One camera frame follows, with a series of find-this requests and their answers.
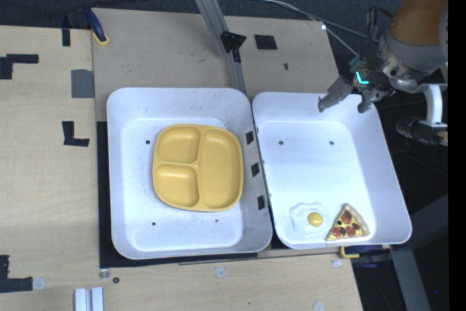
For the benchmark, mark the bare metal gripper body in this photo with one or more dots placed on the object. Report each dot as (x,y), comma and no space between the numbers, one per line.
(398,78)

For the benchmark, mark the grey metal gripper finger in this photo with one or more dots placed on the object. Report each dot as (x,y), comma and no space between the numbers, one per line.
(333,93)
(368,99)

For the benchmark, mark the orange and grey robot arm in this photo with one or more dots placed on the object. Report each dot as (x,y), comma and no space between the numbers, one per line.
(418,14)

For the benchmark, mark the white plastic tray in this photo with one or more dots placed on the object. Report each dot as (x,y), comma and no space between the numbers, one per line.
(313,171)
(134,171)

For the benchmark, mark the yellow pizza slice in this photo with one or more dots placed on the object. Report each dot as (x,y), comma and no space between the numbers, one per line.
(347,226)

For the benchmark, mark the white and yellow fried egg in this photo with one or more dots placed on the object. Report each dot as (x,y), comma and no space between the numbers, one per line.
(309,220)

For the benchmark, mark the yellow divided plate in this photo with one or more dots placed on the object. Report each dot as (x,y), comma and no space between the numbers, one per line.
(218,171)

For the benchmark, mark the pale wood board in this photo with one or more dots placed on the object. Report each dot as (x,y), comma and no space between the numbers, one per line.
(164,51)

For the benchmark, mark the silver metal washer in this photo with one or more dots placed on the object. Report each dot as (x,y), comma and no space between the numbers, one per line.
(104,274)

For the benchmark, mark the white block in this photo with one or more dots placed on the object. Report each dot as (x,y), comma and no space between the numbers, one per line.
(97,298)
(80,299)

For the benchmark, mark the black cylinder on white bracket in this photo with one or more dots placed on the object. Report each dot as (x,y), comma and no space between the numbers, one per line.
(433,109)

